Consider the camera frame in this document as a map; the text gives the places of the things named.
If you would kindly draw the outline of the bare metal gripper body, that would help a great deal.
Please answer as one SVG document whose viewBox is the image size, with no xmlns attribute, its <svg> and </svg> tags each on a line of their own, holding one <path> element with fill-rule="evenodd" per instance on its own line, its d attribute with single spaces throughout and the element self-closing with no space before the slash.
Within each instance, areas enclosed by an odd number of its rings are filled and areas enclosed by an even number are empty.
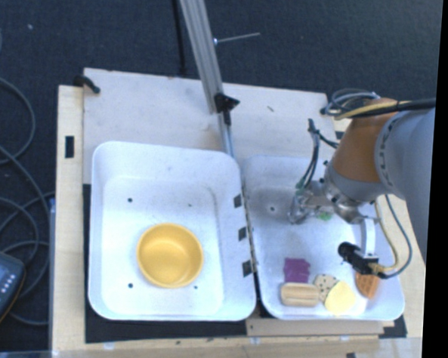
<svg viewBox="0 0 448 358">
<path fill-rule="evenodd" d="M 329 219 L 336 214 L 352 225 L 371 218 L 362 213 L 362 206 L 362 202 L 355 202 L 340 192 L 330 192 L 324 187 L 313 187 L 301 194 L 301 208 L 314 208 L 317 218 Z"/>
</svg>

